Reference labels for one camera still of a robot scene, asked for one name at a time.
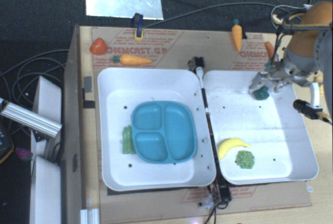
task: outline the toy carrot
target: toy carrot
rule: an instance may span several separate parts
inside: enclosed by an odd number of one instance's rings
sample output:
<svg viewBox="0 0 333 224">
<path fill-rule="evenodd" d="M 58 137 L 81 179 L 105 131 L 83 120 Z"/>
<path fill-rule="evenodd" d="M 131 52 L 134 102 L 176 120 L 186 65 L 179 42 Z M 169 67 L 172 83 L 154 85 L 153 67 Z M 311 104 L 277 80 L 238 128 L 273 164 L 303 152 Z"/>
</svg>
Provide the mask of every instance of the toy carrot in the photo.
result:
<svg viewBox="0 0 333 224">
<path fill-rule="evenodd" d="M 242 27 L 239 24 L 238 19 L 233 20 L 232 34 L 234 42 L 238 51 L 241 50 L 241 39 L 242 39 Z"/>
<path fill-rule="evenodd" d="M 128 65 L 128 66 L 137 66 L 137 65 L 150 64 L 152 60 L 145 57 L 124 54 L 121 56 L 114 56 L 113 62 L 121 62 L 123 65 Z"/>
<path fill-rule="evenodd" d="M 102 38 L 97 38 L 93 41 L 89 50 L 94 55 L 102 55 L 105 53 L 107 48 L 108 46 L 106 45 L 105 41 Z"/>
<path fill-rule="evenodd" d="M 265 47 L 268 53 L 268 58 L 271 59 L 274 55 L 274 47 L 270 42 L 265 42 Z"/>
</svg>

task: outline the blue plate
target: blue plate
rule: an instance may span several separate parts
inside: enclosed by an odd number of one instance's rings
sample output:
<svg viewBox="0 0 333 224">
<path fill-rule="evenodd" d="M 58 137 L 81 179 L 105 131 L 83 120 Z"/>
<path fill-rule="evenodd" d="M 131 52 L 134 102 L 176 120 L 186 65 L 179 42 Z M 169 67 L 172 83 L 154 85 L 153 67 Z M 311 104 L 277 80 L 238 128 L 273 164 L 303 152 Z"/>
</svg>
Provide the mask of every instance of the blue plate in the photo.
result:
<svg viewBox="0 0 333 224">
<path fill-rule="evenodd" d="M 132 137 L 138 156 L 151 163 L 179 163 L 197 150 L 193 118 L 183 104 L 146 102 L 132 112 Z"/>
</svg>

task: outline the green toy object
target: green toy object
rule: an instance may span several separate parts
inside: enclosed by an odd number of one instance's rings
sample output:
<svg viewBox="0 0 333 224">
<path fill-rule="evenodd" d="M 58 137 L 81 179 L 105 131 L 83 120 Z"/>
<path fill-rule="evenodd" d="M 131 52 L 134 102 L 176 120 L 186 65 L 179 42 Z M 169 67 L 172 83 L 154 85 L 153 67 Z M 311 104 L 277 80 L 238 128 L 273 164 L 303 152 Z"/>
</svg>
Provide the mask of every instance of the green toy object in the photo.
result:
<svg viewBox="0 0 333 224">
<path fill-rule="evenodd" d="M 128 125 L 123 130 L 123 154 L 136 154 L 133 144 L 131 125 Z"/>
<path fill-rule="evenodd" d="M 257 100 L 265 100 L 270 96 L 268 93 L 268 87 L 266 86 L 262 86 L 259 90 L 254 91 L 253 95 Z"/>
<path fill-rule="evenodd" d="M 250 151 L 239 151 L 236 157 L 236 163 L 241 168 L 251 169 L 254 165 L 254 156 Z"/>
</svg>

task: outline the toy banana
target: toy banana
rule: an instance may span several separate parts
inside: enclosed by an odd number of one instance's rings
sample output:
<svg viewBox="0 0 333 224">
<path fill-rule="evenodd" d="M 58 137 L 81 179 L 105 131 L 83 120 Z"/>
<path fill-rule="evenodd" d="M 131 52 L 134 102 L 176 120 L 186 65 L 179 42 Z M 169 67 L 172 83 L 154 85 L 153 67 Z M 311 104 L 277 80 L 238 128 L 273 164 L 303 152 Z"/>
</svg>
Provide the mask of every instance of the toy banana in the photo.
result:
<svg viewBox="0 0 333 224">
<path fill-rule="evenodd" d="M 227 152 L 230 149 L 235 148 L 235 147 L 240 147 L 240 146 L 249 147 L 250 144 L 243 142 L 239 138 L 232 138 L 232 139 L 225 140 L 223 143 L 221 143 L 221 145 L 217 149 L 217 154 L 219 155 L 219 159 L 222 159 L 223 157 L 225 157 L 225 155 L 227 154 Z"/>
</svg>

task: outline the metal rod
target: metal rod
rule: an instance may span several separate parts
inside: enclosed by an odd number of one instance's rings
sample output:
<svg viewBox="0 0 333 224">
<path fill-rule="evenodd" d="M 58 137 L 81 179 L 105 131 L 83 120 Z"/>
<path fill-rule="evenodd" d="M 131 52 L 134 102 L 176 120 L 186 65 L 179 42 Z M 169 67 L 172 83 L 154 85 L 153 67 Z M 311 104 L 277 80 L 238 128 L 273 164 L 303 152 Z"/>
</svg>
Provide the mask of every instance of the metal rod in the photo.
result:
<svg viewBox="0 0 333 224">
<path fill-rule="evenodd" d="M 4 116 L 29 128 L 55 138 L 62 124 L 45 118 L 21 106 L 8 102 L 0 97 L 0 116 Z"/>
</svg>

